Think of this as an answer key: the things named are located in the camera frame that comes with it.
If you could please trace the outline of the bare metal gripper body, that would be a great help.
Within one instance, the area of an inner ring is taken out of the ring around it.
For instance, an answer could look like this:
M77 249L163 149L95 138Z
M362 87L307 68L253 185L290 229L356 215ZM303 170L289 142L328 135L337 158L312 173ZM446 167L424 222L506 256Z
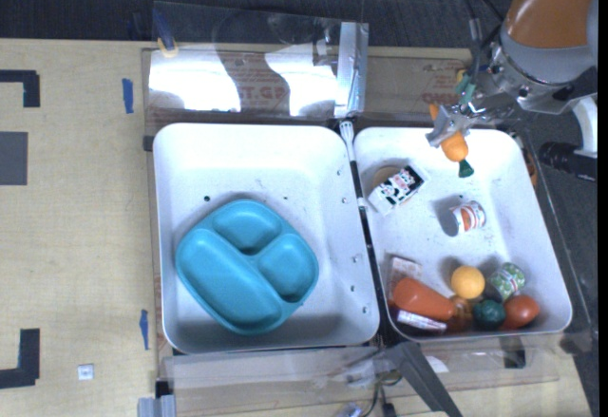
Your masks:
M447 109L454 122L482 122L513 110L560 115L578 99L577 47L527 47L494 43L486 61L460 87L461 98Z

